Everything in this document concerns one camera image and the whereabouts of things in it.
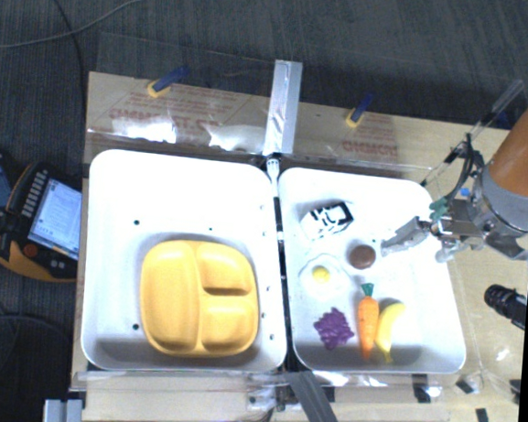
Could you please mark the white plastic tray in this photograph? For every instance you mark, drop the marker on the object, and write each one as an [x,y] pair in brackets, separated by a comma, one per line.
[413,287]
[178,198]

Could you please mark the purple grapes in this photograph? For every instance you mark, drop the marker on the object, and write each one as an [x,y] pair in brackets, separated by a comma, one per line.
[332,328]

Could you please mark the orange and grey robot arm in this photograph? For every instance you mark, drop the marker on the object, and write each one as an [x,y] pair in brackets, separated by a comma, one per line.
[519,159]

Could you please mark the yellow divided plate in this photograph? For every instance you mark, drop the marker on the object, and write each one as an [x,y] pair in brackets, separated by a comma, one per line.
[192,300]

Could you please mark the black and white carton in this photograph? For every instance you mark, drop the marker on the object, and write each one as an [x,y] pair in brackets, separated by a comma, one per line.
[325,220]

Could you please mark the brown round biscuit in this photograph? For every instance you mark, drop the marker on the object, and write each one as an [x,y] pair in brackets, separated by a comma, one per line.
[362,256]

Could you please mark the black cylinder on white bracket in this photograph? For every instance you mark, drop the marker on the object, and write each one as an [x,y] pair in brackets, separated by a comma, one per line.
[506,300]

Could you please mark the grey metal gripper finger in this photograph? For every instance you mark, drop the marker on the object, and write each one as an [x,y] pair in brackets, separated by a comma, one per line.
[448,253]
[404,238]

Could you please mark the brown cardboard board, red print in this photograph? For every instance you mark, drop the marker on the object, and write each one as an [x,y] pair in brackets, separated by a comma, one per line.
[116,114]

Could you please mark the white and yellow fried egg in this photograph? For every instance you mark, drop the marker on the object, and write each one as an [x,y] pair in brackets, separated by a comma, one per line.
[322,275]

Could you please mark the orange carrot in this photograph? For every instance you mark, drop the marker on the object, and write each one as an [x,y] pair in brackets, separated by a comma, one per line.
[367,320]

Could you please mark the yellow banana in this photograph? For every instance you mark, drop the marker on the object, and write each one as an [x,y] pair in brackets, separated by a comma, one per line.
[387,324]

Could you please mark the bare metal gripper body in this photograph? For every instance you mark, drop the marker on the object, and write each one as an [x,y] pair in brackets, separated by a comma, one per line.
[462,225]

